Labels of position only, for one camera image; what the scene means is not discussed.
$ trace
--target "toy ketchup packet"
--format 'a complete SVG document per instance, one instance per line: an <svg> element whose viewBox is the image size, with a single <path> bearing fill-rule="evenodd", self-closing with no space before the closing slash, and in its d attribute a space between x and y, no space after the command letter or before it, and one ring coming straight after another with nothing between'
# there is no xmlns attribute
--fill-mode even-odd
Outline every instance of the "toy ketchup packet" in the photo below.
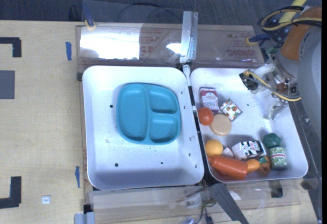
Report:
<svg viewBox="0 0 327 224"><path fill-rule="evenodd" d="M220 109L230 119L230 121L233 121L242 113L242 111L236 106L236 104L231 99L227 99L220 106Z"/></svg>
<svg viewBox="0 0 327 224"><path fill-rule="evenodd" d="M213 87L201 87L200 99L202 106L210 108L214 113L219 112L218 95Z"/></svg>

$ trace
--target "toy tomato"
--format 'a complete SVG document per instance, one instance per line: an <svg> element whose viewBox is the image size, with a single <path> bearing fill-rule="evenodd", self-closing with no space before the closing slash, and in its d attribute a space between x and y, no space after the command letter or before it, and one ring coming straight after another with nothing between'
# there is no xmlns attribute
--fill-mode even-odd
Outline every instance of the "toy tomato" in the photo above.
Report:
<svg viewBox="0 0 327 224"><path fill-rule="evenodd" d="M214 121L214 113L208 107L201 107L198 110L198 118L202 125L208 126Z"/></svg>

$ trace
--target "blue tape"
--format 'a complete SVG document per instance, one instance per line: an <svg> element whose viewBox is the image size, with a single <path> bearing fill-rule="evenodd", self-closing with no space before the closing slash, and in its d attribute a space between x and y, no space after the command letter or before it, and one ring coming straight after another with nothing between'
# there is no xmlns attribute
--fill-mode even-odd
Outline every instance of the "blue tape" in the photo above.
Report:
<svg viewBox="0 0 327 224"><path fill-rule="evenodd" d="M77 187L80 188L80 167L76 166L75 176L77 180Z"/></svg>
<svg viewBox="0 0 327 224"><path fill-rule="evenodd" d="M269 34L259 34L257 36L249 38L249 42L259 42L263 40L270 40L271 36Z"/></svg>
<svg viewBox="0 0 327 224"><path fill-rule="evenodd" d="M66 41L66 55L68 61L72 60L72 44Z"/></svg>

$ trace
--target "metal bracket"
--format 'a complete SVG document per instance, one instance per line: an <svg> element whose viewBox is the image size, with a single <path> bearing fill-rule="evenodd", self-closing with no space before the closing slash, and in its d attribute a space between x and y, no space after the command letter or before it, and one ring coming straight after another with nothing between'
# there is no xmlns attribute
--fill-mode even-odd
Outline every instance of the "metal bracket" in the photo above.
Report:
<svg viewBox="0 0 327 224"><path fill-rule="evenodd" d="M209 187L211 195L221 208L227 213L231 220L238 220L241 224L249 224L223 183L215 184Z"/></svg>
<svg viewBox="0 0 327 224"><path fill-rule="evenodd" d="M74 224L95 224L94 212L76 213L74 215Z"/></svg>
<svg viewBox="0 0 327 224"><path fill-rule="evenodd" d="M269 120L273 120L278 113L280 113L285 107L288 106L288 102L277 98L269 108Z"/></svg>
<svg viewBox="0 0 327 224"><path fill-rule="evenodd" d="M196 58L198 20L198 12L184 11L179 63L191 62Z"/></svg>

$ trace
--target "clear plastic panel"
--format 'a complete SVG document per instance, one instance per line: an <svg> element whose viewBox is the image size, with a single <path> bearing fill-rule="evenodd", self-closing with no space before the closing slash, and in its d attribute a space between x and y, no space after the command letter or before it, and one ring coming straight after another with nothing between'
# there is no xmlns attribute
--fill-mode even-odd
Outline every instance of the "clear plastic panel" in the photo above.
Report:
<svg viewBox="0 0 327 224"><path fill-rule="evenodd" d="M92 65L261 66L251 26L198 25L196 11L83 1L77 28L79 73Z"/></svg>
<svg viewBox="0 0 327 224"><path fill-rule="evenodd" d="M317 222L306 190L299 181L227 185L248 223ZM212 190L202 186L89 191L85 204L96 223L233 223Z"/></svg>

